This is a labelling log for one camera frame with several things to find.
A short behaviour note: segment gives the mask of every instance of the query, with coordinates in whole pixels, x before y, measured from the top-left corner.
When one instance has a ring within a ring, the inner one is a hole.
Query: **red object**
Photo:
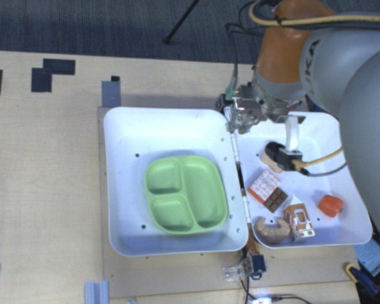
[[[330,217],[335,217],[341,211],[342,206],[342,199],[331,195],[325,195],[318,205],[319,209]]]

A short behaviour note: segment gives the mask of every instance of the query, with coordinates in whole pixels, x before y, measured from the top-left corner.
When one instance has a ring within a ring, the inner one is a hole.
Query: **yellow cable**
[[[249,9],[249,17],[257,24],[266,27],[280,27],[280,26],[299,26],[299,25],[314,25],[318,23],[331,23],[331,22],[377,22],[380,23],[380,16],[367,16],[367,15],[335,15],[307,19],[284,19],[281,24],[277,20],[266,20],[258,18],[253,14],[253,8],[258,1],[253,3]]]
[[[333,158],[334,156],[340,154],[342,152],[342,150],[343,150],[342,147],[340,147],[335,152],[332,152],[330,155],[323,156],[322,158],[319,158],[319,159],[316,159],[313,161],[304,162],[304,161],[300,161],[300,160],[291,160],[291,163],[296,167],[296,169],[302,169],[304,167],[308,167],[310,165],[316,165],[317,163],[329,160],[329,159]]]

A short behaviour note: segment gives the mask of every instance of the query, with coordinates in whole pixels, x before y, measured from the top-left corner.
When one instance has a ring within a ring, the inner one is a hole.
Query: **green divided plate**
[[[228,216],[221,176],[204,156],[170,156],[152,162],[145,171],[145,192],[153,222],[166,233],[209,231]]]

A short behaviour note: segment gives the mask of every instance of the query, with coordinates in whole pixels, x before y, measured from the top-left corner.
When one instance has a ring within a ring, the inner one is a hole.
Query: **wooden table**
[[[53,75],[52,93],[31,92],[31,68],[42,68],[44,58],[75,60],[76,73]],[[85,282],[107,279],[99,178],[101,81],[121,78],[123,105],[211,108],[228,84],[232,65],[0,52],[0,70],[0,303],[83,303]],[[239,74],[241,82],[250,80],[250,66],[241,65]],[[261,283],[251,284],[253,294],[359,303],[343,272],[344,263],[357,262],[352,246],[261,250],[269,271]],[[209,267],[225,262],[222,255],[190,260]],[[168,256],[150,259],[153,268],[169,261]],[[146,267],[149,263],[131,265],[129,273],[140,280]],[[239,284],[224,285],[220,274],[210,280],[198,292],[185,278],[176,282],[177,294],[140,296],[138,288],[137,301],[243,303]],[[151,282],[167,281],[162,273]],[[110,302],[126,303],[129,297]]]

